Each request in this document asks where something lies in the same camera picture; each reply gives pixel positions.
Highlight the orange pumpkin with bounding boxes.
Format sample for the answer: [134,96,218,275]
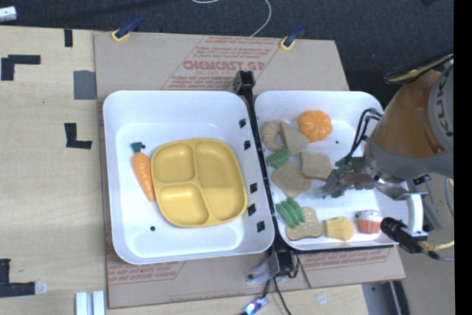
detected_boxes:
[297,109,334,143]

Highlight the orange and white cupcake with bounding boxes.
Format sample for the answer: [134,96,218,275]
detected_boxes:
[355,209,384,235]

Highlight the yellow corn piece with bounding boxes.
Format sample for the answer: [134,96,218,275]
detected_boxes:
[324,216,355,243]

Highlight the thin black rod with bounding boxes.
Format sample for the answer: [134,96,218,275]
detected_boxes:
[241,86,292,263]

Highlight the tan croissant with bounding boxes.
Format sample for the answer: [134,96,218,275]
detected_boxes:
[260,120,284,153]

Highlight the brown cardboard board red print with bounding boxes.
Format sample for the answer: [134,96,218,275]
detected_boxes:
[93,30,407,309]

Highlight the white plastic tray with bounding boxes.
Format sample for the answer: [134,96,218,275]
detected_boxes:
[254,89,411,252]
[102,89,276,266]

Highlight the yellow divided plate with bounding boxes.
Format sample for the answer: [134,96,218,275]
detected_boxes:
[150,137,249,229]

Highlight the square bread slice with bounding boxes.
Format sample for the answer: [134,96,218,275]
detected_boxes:
[270,159,312,200]
[285,206,325,242]
[299,151,333,181]

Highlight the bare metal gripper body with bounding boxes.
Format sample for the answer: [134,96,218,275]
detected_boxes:
[339,156,407,201]

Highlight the orange carrot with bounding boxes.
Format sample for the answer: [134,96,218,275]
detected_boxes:
[130,142,156,204]

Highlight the triangular bread slice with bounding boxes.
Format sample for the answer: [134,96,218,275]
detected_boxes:
[279,121,310,156]

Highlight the black block with thin wires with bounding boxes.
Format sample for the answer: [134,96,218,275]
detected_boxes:
[232,70,257,96]
[265,249,300,278]

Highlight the green bean pods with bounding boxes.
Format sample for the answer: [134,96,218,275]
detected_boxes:
[265,147,292,170]
[274,196,307,230]

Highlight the black cylinder on white bracket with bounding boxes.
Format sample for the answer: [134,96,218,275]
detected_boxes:
[380,191,431,255]

